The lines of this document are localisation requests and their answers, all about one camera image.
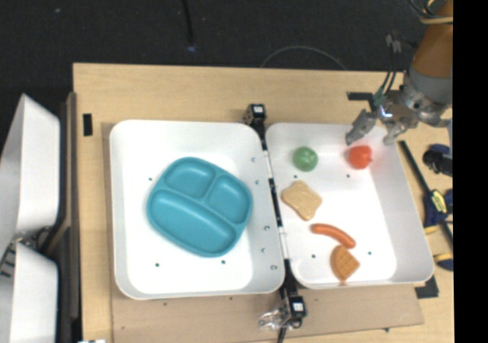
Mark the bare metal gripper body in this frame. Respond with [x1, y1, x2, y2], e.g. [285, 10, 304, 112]
[381, 86, 453, 127]

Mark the red toy tomato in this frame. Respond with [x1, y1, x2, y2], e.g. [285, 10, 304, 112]
[348, 145, 374, 170]

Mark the green toy pepper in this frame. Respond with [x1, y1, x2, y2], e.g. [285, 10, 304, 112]
[292, 146, 319, 172]

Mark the white plastic tray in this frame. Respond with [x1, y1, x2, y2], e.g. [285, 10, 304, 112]
[109, 119, 286, 300]
[265, 122, 435, 290]

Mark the tan toy bread slice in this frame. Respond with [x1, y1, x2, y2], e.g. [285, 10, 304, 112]
[281, 180, 323, 222]

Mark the orange toy sausage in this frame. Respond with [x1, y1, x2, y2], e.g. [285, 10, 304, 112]
[310, 223, 357, 249]

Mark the thin black and white rod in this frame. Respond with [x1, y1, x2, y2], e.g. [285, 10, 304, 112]
[257, 126, 297, 293]

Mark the brown toy waffle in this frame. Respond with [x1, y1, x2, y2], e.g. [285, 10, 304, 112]
[329, 244, 361, 282]

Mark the blue divided plate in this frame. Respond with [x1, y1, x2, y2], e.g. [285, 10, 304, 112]
[146, 156, 254, 258]

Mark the black block with thin wires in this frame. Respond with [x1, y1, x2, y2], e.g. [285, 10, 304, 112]
[281, 294, 308, 329]
[243, 103, 267, 126]

